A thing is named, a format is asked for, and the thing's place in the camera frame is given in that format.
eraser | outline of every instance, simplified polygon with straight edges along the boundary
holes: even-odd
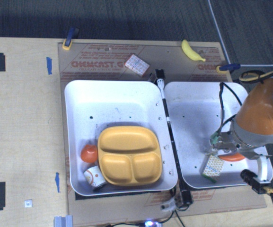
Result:
[[[217,182],[220,177],[223,164],[223,160],[213,155],[210,155],[205,167],[203,168],[202,176],[214,183]]]
[[[132,55],[125,62],[125,66],[142,77],[150,65],[138,58],[136,55]]]

yellow dish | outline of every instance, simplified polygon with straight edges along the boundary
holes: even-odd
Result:
[[[139,186],[156,182],[162,162],[159,142],[149,129],[116,126],[98,138],[98,162],[104,178],[119,186]]]

orange plate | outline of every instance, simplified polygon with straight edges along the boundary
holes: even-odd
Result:
[[[162,162],[159,142],[149,129],[116,126],[98,138],[98,162],[104,178],[119,186],[139,186],[156,182]]]

blue clamp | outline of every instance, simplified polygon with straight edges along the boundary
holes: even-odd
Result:
[[[228,64],[228,65],[224,65],[224,66],[219,67],[219,69],[221,71],[224,71],[224,70],[237,70],[239,68],[240,68],[240,64],[236,64],[236,63]]]
[[[79,36],[79,28],[71,27],[67,36],[67,39],[62,43],[62,48],[64,50],[70,50],[72,46],[72,39],[77,39]]]

tomato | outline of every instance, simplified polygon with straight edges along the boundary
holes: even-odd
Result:
[[[98,159],[97,147],[95,145],[85,145],[80,153],[80,158],[87,163],[94,163]]]

